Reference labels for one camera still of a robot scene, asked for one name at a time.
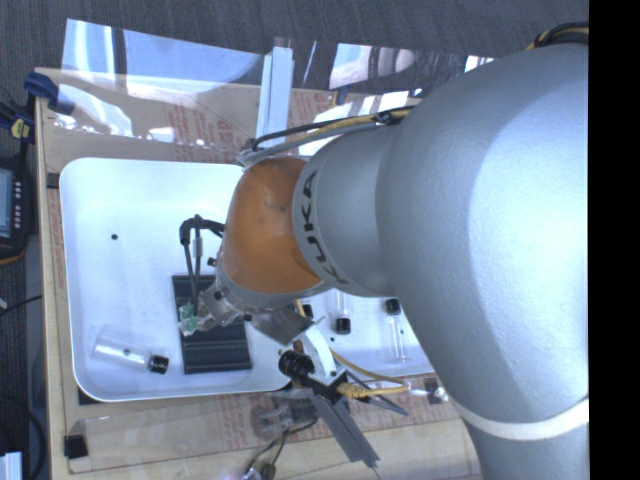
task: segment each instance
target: glass vial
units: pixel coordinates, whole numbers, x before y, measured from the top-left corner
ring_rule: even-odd
[[[387,313],[385,319],[389,360],[392,363],[406,363],[410,358],[407,355],[404,331],[400,321],[402,307],[398,299],[387,299],[384,302],[384,310]]]
[[[349,334],[351,332],[351,317],[346,303],[346,293],[334,290],[334,295],[335,331],[337,334]]]
[[[92,358],[97,361],[125,366],[130,369],[153,373],[165,373],[169,359],[152,354],[132,336],[111,328],[103,329],[93,349]]]

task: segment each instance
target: device screen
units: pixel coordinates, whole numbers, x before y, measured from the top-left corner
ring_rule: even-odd
[[[11,171],[0,169],[0,237],[2,238],[9,238],[11,231],[12,181]]]

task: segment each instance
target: white strip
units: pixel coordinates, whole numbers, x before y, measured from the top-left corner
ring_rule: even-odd
[[[589,397],[553,418],[535,423],[502,423],[488,420],[461,406],[451,398],[451,394],[449,401],[467,423],[487,434],[511,441],[551,439],[589,423]]]

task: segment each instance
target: white tray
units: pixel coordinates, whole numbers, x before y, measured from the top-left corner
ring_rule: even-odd
[[[241,168],[232,165],[83,158],[60,177],[73,371],[78,385],[102,401],[270,391],[288,378],[278,370],[281,346],[246,324],[250,370],[185,375],[176,326],[173,275],[186,274],[180,224],[199,213],[225,222]],[[204,258],[219,239],[204,235]],[[210,274],[209,269],[203,275]],[[352,333],[333,332],[332,292],[311,299],[330,345],[360,366],[387,375],[433,371],[404,315],[409,358],[392,360],[382,299],[347,297]],[[160,375],[91,358],[105,326],[139,336],[154,354],[170,358]]]

